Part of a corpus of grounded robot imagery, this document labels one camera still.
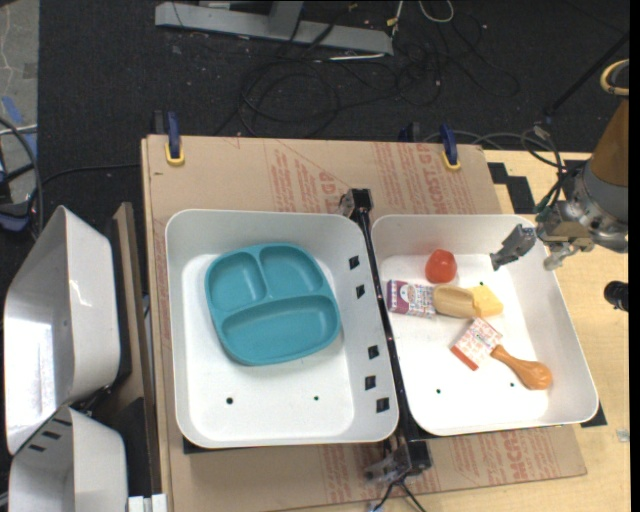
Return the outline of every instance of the white plastic bin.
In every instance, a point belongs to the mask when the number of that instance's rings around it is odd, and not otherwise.
[[[471,371],[450,351],[470,322],[436,315],[424,319],[389,313],[399,364],[416,422],[435,435],[580,423],[598,409],[598,395],[553,272],[543,269],[542,243],[518,261],[493,270],[490,253],[518,225],[516,215],[392,215],[378,219],[372,240],[382,284],[390,279],[431,284],[425,263],[435,249],[452,252],[458,274],[451,284],[484,283],[504,304],[486,318],[514,356],[538,360],[553,373],[544,391],[525,388],[491,359]]]
[[[124,511],[128,499],[120,434],[61,407],[11,462],[11,512]]]
[[[111,384],[120,338],[111,245],[68,209],[51,216],[4,307],[9,451],[61,405]]]
[[[204,291],[220,255],[288,242],[307,250],[342,320],[328,347],[286,363],[245,366],[216,335]],[[185,210],[166,228],[176,414],[204,448],[373,442],[398,407],[364,237],[339,215]]]

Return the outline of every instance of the small box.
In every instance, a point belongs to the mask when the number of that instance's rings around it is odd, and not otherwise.
[[[482,318],[474,319],[462,337],[451,347],[458,358],[472,370],[477,370],[491,357],[491,352],[500,343],[502,334]]]
[[[387,283],[387,309],[402,315],[433,318],[433,286],[391,280]]]

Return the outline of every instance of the teal plate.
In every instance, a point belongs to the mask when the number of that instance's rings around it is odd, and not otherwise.
[[[261,244],[216,258],[205,276],[209,312],[236,361],[283,363],[330,345],[340,331],[333,291],[315,258],[293,244]]]

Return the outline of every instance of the metal bracket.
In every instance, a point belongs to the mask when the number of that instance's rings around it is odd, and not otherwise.
[[[371,191],[369,189],[362,188],[350,189],[342,196],[338,205],[338,213],[356,222],[358,226],[360,226],[362,234],[364,235],[367,253],[369,255],[373,284],[376,291],[376,297],[378,299],[378,309],[380,310],[382,325],[387,337],[387,348],[389,350],[398,407],[400,409],[400,431],[402,433],[402,438],[406,443],[409,457],[409,469],[407,470],[407,474],[413,475],[429,469],[432,466],[432,461],[429,454],[429,448],[426,443],[426,437],[423,435],[424,431],[420,429],[415,419],[413,419],[413,416],[411,416],[411,412],[409,410],[407,393],[404,388],[402,372],[400,371],[398,352],[396,350],[395,339],[393,337],[393,330],[391,329],[391,322],[389,321],[389,315],[387,314],[387,308],[384,303],[382,284],[380,282],[380,275],[378,274],[378,265],[373,249],[373,241],[371,239],[371,219],[369,217],[369,213],[372,209],[373,199],[371,197]]]
[[[226,9],[212,9],[180,2],[163,2],[156,7],[155,23],[159,27],[220,32],[239,36],[310,44],[329,25],[296,21],[303,2],[272,2],[269,15]],[[335,25],[319,43],[346,50],[393,55],[391,38],[380,30]]]
[[[401,444],[384,459],[371,464],[365,469],[368,481],[378,481],[390,484],[403,478],[411,470],[411,457],[406,444]]]

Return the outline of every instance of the clamp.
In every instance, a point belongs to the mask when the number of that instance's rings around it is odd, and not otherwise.
[[[175,112],[167,112],[167,135],[169,140],[164,146],[169,165],[179,167],[184,164],[184,148],[178,128],[178,116]]]
[[[442,160],[449,171],[457,171],[460,169],[460,160],[458,160],[458,146],[456,145],[456,137],[446,124],[440,125],[440,137],[444,151],[442,152]]]

